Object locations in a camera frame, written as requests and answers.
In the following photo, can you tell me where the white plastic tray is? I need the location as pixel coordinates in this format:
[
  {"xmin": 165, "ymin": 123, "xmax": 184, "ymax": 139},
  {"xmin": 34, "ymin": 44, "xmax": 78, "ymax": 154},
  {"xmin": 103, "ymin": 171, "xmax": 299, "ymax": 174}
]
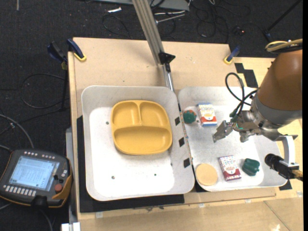
[
  {"xmin": 81, "ymin": 85, "xmax": 196, "ymax": 202},
  {"xmin": 178, "ymin": 86, "xmax": 289, "ymax": 193}
]

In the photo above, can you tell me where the yellow divided plate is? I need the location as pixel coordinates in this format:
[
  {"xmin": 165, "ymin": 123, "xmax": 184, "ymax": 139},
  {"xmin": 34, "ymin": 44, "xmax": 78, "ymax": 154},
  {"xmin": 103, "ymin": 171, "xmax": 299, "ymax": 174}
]
[{"xmin": 110, "ymin": 100, "xmax": 174, "ymax": 156}]

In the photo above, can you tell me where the round tan biscuit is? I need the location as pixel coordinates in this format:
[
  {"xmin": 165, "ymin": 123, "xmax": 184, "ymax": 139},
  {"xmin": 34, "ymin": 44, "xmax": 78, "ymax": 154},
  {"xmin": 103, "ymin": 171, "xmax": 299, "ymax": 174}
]
[{"xmin": 195, "ymin": 163, "xmax": 219, "ymax": 187}]

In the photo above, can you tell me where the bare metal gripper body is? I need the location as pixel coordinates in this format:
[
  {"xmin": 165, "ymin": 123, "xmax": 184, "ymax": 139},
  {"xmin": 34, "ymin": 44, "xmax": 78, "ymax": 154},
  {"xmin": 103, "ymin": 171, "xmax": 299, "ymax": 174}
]
[{"xmin": 231, "ymin": 109, "xmax": 282, "ymax": 141}]

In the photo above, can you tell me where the thin rod between trays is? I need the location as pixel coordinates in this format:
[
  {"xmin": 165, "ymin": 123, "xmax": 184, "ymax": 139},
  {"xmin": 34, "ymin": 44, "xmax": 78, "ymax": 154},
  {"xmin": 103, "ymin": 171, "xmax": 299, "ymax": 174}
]
[{"xmin": 178, "ymin": 104, "xmax": 194, "ymax": 165}]

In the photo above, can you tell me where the black cylinder on white bracket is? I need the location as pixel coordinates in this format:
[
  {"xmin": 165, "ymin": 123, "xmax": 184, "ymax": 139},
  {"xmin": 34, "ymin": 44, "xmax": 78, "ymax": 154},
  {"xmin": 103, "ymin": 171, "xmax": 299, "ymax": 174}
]
[{"xmin": 264, "ymin": 134, "xmax": 300, "ymax": 180}]

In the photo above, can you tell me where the green bell pepper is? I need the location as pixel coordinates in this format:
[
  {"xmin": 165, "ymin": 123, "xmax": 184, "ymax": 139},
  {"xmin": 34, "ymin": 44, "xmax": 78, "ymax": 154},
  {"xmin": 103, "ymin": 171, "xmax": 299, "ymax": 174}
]
[{"xmin": 241, "ymin": 158, "xmax": 261, "ymax": 177}]

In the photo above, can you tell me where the dark green toy vegetable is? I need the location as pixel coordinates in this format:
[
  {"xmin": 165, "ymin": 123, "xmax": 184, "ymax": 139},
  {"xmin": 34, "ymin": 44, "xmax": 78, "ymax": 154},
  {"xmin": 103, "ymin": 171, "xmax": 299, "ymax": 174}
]
[{"xmin": 183, "ymin": 109, "xmax": 198, "ymax": 125}]

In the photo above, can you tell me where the red white blue carton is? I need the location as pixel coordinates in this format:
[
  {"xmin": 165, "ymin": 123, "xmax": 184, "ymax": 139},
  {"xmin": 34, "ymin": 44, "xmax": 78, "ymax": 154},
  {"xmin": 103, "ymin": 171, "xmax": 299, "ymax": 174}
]
[{"xmin": 196, "ymin": 103, "xmax": 218, "ymax": 128}]

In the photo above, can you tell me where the pale wood board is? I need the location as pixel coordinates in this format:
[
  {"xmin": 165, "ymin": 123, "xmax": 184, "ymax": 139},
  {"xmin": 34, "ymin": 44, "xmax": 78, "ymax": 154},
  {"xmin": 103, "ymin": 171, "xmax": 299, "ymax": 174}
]
[{"xmin": 72, "ymin": 37, "xmax": 277, "ymax": 220}]

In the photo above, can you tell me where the red white dotted carton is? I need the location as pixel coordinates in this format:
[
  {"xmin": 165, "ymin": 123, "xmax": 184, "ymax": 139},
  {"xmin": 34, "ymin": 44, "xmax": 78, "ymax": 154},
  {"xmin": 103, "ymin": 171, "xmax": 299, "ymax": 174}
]
[{"xmin": 218, "ymin": 155, "xmax": 242, "ymax": 182}]

